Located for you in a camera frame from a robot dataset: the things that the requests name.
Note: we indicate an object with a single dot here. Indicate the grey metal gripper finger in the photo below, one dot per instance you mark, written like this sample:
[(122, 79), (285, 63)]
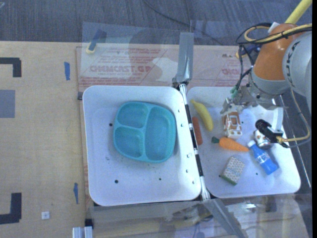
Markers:
[(243, 107), (225, 106)]

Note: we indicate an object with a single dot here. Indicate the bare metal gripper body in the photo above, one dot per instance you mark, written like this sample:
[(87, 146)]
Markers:
[(244, 95)]

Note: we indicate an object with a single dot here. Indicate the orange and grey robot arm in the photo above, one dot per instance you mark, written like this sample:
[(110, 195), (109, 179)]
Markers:
[(272, 58)]

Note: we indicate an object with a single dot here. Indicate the white and orange carton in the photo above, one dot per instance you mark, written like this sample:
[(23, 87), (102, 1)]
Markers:
[(232, 126)]

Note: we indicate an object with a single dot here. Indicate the yellow banana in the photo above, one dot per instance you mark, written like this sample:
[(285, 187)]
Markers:
[(205, 115)]

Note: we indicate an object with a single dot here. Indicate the orange sausage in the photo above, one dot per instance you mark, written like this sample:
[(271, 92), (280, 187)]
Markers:
[(197, 131)]

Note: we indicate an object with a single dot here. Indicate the orange carrot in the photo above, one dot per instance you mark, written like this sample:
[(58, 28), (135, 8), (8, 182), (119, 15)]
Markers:
[(231, 144)]

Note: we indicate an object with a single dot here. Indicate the blue plastic bottle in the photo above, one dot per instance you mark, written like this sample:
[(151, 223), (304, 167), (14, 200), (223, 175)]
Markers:
[(265, 161)]

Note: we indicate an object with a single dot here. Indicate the green and white carton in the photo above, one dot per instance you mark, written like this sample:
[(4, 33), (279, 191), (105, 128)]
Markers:
[(232, 170)]

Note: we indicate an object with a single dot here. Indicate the white plastic tray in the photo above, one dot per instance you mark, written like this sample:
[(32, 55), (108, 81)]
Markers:
[(138, 182), (252, 185)]

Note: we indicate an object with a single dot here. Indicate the blue divided plate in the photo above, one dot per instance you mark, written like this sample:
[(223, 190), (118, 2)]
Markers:
[(148, 133)]

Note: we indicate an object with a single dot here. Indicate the brown cardboard board, red print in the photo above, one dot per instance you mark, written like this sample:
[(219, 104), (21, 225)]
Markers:
[(123, 68)]

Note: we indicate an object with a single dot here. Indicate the black cylinder on white bracket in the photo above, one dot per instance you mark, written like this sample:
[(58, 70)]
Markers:
[(266, 129)]

